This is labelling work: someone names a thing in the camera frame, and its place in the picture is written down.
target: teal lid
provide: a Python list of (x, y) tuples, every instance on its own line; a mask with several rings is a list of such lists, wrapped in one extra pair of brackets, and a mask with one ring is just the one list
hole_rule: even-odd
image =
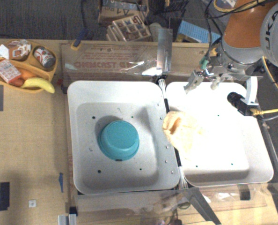
[(137, 153), (139, 135), (131, 123), (117, 120), (102, 129), (98, 137), (98, 145), (108, 158), (124, 161)]

